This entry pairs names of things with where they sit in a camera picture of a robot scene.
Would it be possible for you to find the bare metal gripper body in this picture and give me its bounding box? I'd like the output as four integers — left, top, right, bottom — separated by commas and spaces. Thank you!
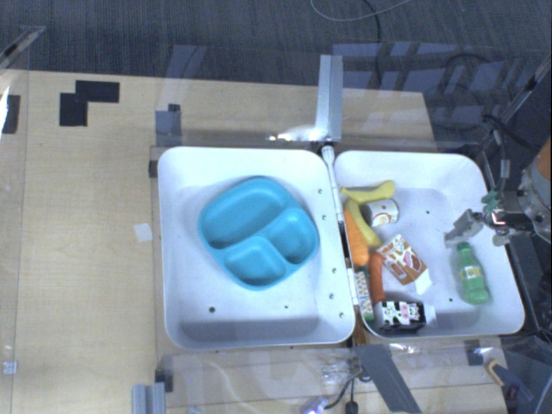
482, 168, 548, 237

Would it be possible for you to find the green bottle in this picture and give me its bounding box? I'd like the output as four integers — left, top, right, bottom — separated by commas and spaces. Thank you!
455, 241, 492, 306

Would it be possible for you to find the white plastic tray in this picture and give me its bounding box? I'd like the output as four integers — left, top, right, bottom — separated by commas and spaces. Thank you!
156, 146, 357, 353
333, 149, 527, 341

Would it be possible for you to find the brown and white carton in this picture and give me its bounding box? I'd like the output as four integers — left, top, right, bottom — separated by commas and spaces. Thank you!
375, 234, 434, 295

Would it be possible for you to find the white can with orange print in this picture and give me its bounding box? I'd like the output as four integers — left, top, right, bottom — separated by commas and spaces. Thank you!
366, 198, 400, 229

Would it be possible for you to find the red sausage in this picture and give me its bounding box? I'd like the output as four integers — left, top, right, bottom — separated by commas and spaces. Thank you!
367, 252, 386, 306

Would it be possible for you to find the yellow banana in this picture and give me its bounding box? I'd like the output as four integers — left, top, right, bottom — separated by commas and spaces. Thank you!
344, 199, 383, 248
339, 179, 397, 204

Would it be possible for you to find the black and white cow carton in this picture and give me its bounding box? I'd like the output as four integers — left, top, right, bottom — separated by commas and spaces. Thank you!
372, 299, 438, 334

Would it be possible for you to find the orange carrot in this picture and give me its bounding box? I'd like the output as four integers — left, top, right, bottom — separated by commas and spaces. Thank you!
342, 207, 371, 269

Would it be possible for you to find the white packet with orange print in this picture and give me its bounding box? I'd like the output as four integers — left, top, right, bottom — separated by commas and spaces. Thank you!
353, 269, 375, 323

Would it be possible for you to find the blue divided plate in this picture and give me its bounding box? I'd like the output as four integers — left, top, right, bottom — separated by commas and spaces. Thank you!
197, 175, 321, 292

